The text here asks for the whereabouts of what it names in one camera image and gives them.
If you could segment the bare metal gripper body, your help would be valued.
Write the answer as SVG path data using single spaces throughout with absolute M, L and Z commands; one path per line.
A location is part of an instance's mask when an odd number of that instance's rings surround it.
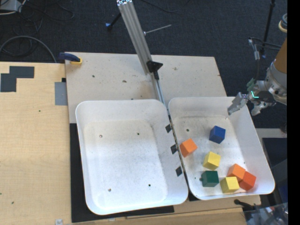
M 274 105 L 281 103 L 287 105 L 287 90 L 286 88 L 274 80 L 267 79 L 254 80 L 251 79 L 247 83 L 248 98 L 254 104 L 263 102 L 266 104 Z

